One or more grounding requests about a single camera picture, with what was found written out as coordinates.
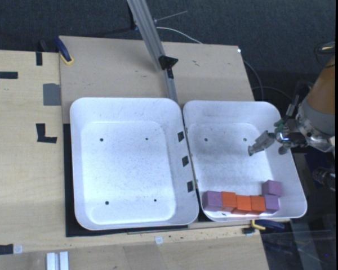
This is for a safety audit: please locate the pale wood board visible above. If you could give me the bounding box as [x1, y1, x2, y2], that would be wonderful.
[58, 35, 292, 237]

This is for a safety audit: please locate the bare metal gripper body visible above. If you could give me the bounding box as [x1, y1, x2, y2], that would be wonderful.
[275, 119, 336, 153]

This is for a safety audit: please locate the white plastic tray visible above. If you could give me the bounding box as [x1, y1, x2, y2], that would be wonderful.
[182, 100, 308, 223]
[69, 97, 201, 231]

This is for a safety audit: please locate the purple cube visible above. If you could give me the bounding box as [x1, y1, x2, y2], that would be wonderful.
[261, 179, 283, 197]
[202, 190, 224, 212]
[263, 194, 281, 212]

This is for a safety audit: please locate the orange cube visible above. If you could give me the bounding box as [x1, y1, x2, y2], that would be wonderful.
[250, 195, 267, 213]
[235, 194, 253, 212]
[221, 191, 238, 209]

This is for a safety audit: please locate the black cylinder on white bracket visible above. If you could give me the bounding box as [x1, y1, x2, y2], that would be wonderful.
[312, 166, 336, 192]

